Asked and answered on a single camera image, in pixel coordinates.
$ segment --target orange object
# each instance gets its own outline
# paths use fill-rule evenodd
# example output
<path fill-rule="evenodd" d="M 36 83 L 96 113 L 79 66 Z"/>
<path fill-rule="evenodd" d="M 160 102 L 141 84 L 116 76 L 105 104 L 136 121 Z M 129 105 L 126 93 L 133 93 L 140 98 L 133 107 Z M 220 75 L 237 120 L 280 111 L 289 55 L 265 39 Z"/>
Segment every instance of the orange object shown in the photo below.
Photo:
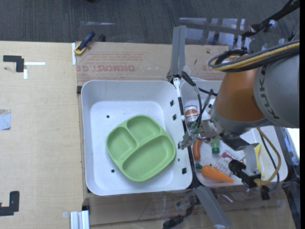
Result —
<path fill-rule="evenodd" d="M 202 166 L 198 162 L 195 164 L 197 169 L 201 170 L 201 173 L 205 177 L 213 178 L 219 181 L 227 181 L 227 182 L 234 182 L 234 180 L 231 177 L 228 177 L 224 172 L 221 172 L 220 170 L 216 169 L 213 166 L 205 165 Z"/>
<path fill-rule="evenodd" d="M 251 122 L 264 118 L 256 104 L 253 92 L 257 69 L 225 74 L 214 105 L 224 118 Z"/>
<path fill-rule="evenodd" d="M 193 144 L 193 156 L 194 156 L 194 159 L 200 159 L 200 144 L 201 144 L 201 142 L 202 142 L 202 140 L 198 139 Z"/>

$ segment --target can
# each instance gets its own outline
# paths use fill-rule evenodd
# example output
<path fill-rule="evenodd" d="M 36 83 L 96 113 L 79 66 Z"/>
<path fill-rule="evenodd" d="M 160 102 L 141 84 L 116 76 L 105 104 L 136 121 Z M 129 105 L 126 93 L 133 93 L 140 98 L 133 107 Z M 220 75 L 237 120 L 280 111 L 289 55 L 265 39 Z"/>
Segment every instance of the can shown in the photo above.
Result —
<path fill-rule="evenodd" d="M 190 126 L 198 117 L 199 113 L 196 105 L 186 106 L 184 108 L 186 124 Z"/>

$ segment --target sticker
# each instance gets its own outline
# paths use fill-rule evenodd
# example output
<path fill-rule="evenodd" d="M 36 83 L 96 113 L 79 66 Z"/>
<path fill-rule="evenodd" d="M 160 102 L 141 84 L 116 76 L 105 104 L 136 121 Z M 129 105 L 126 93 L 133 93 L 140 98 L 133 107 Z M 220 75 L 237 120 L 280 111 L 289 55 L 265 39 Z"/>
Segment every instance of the sticker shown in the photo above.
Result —
<path fill-rule="evenodd" d="M 26 69 L 26 68 L 23 69 L 23 79 L 24 80 L 28 79 L 28 69 Z"/>
<path fill-rule="evenodd" d="M 0 131 L 9 130 L 11 122 L 11 110 L 0 109 Z"/>
<path fill-rule="evenodd" d="M 75 42 L 72 43 L 72 64 L 73 65 L 76 65 L 76 55 L 75 55 L 75 52 L 74 52 L 74 49 L 75 49 Z"/>
<path fill-rule="evenodd" d="M 46 65 L 46 62 L 24 62 L 24 65 Z"/>
<path fill-rule="evenodd" d="M 68 211 L 64 211 L 63 213 L 62 213 L 62 218 L 69 218 L 69 212 Z"/>

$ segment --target carrot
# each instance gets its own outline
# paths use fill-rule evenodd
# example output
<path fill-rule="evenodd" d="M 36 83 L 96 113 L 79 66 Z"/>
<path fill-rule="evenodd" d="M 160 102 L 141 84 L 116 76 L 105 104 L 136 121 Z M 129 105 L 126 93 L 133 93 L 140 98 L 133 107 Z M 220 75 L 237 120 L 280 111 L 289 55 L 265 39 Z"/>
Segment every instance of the carrot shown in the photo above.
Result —
<path fill-rule="evenodd" d="M 213 178 L 219 181 L 227 181 L 227 182 L 234 182 L 231 177 L 228 177 L 224 172 L 216 169 L 213 166 L 205 165 L 202 166 L 198 162 L 196 162 L 195 167 L 201 170 L 201 173 L 209 178 Z"/>
<path fill-rule="evenodd" d="M 197 139 L 196 142 L 193 144 L 193 156 L 194 159 L 200 159 L 200 144 L 202 140 Z"/>

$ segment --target gray metal bar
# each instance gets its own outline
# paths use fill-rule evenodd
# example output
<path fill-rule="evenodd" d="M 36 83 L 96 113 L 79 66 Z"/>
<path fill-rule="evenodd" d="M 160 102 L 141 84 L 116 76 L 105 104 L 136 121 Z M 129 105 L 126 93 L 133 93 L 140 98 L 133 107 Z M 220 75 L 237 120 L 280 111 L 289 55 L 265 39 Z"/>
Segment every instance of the gray metal bar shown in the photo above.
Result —
<path fill-rule="evenodd" d="M 185 66 L 185 32 L 185 25 L 174 27 L 173 29 L 172 60 L 167 74 L 167 77 L 170 79 L 172 76 L 181 75 Z"/>
<path fill-rule="evenodd" d="M 70 229 L 90 229 L 89 211 L 72 211 L 70 213 Z"/>
<path fill-rule="evenodd" d="M 210 188 L 199 186 L 195 188 L 195 194 L 217 229 L 224 229 L 232 226 Z"/>

